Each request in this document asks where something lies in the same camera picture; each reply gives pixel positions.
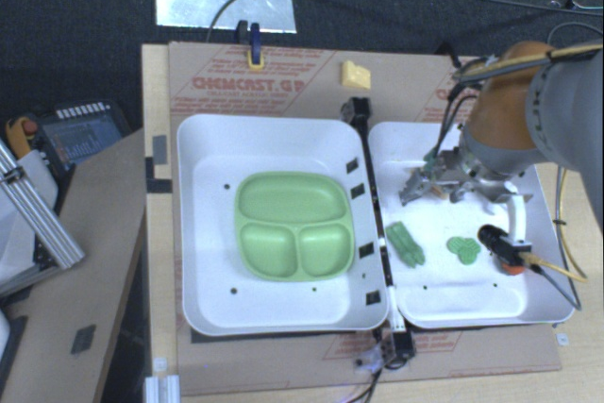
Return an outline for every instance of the green divided plate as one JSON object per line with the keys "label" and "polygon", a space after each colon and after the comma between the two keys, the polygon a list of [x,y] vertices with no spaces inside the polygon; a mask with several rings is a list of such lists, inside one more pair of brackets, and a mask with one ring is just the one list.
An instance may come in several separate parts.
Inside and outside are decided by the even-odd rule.
{"label": "green divided plate", "polygon": [[245,266],[270,280],[336,277],[354,258],[348,199],[328,176],[302,172],[249,176],[237,190],[235,227]]}

